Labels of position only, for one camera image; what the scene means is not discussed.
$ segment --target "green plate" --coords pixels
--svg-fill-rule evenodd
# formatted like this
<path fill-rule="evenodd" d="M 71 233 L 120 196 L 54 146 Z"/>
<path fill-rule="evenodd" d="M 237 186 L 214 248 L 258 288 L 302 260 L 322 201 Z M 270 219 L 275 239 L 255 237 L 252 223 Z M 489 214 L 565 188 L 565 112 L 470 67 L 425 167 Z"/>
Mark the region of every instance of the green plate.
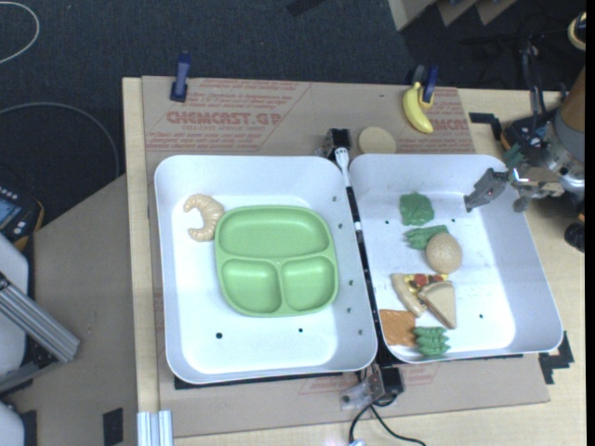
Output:
<path fill-rule="evenodd" d="M 337 256 L 324 220 L 308 208 L 262 205 L 226 212 L 215 232 L 219 285 L 247 315 L 319 311 L 337 296 Z"/>

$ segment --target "brown egg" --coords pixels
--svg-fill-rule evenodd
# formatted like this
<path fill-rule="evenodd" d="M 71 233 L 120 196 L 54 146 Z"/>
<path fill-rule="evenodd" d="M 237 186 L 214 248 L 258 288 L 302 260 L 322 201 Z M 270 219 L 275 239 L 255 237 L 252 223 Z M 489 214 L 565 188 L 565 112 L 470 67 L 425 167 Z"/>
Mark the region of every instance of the brown egg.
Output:
<path fill-rule="evenodd" d="M 460 268 L 463 251 L 450 233 L 438 233 L 426 245 L 426 258 L 431 268 L 441 274 L 449 274 Z"/>

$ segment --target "black floor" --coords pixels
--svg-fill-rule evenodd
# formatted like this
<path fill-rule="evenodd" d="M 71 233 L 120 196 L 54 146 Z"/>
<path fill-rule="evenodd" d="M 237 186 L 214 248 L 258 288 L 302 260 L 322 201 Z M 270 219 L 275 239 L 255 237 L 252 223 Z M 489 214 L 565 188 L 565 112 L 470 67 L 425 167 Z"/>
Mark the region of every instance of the black floor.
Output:
<path fill-rule="evenodd" d="M 298 0 L 2 1 L 30 7 L 41 31 L 0 64 L 0 180 L 38 197 L 46 222 L 126 170 L 121 80 L 173 74 L 181 49 L 192 53 L 190 76 L 338 83 L 405 84 L 417 64 L 435 63 L 441 85 L 525 89 L 529 38 L 544 89 L 572 85 L 585 64 L 564 30 L 586 0 L 520 0 L 487 26 L 471 9 L 445 27 L 429 7 L 400 33 L 387 0 L 326 0 L 293 14 Z M 33 31 L 25 10 L 0 5 L 0 60 Z M 465 44 L 477 38 L 487 41 Z M 54 105 L 3 111 L 38 102 Z"/>

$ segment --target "wooden table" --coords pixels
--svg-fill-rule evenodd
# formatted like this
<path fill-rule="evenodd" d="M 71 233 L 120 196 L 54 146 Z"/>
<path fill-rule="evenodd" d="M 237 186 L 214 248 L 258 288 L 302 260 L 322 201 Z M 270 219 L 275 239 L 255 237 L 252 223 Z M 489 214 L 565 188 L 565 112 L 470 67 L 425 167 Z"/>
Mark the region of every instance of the wooden table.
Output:
<path fill-rule="evenodd" d="M 147 212 L 142 82 L 125 78 L 124 110 L 126 131 L 126 176 L 130 218 L 130 249 L 134 325 L 136 341 L 139 410 L 160 408 L 153 317 L 152 268 Z M 493 113 L 502 123 L 526 117 L 528 97 L 524 91 L 462 89 L 459 95 L 466 113 Z M 547 93 L 548 104 L 557 95 Z M 501 157 L 489 125 L 469 122 L 477 152 Z M 573 220 L 552 203 L 532 203 L 527 219 L 544 271 L 561 313 L 575 362 L 557 370 L 549 387 L 548 403 L 390 418 L 396 432 L 424 440 L 428 445 L 453 444 L 586 444 L 586 360 L 585 360 L 585 257 L 563 239 Z M 270 429 L 177 439 L 177 445 L 345 445 L 348 423 Z M 374 444 L 398 444 L 378 421 L 362 421 L 356 437 Z"/>

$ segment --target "yellow banana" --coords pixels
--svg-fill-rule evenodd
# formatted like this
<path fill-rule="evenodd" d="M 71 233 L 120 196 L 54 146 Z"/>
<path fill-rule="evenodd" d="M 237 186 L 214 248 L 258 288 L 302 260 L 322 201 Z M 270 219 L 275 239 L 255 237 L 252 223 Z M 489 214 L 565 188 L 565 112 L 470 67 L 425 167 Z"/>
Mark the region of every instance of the yellow banana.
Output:
<path fill-rule="evenodd" d="M 405 91 L 403 96 L 403 109 L 407 119 L 411 125 L 419 132 L 424 134 L 431 134 L 434 132 L 434 128 L 428 119 L 428 116 L 422 111 L 422 105 L 420 103 L 421 83 L 416 82 L 409 89 Z"/>

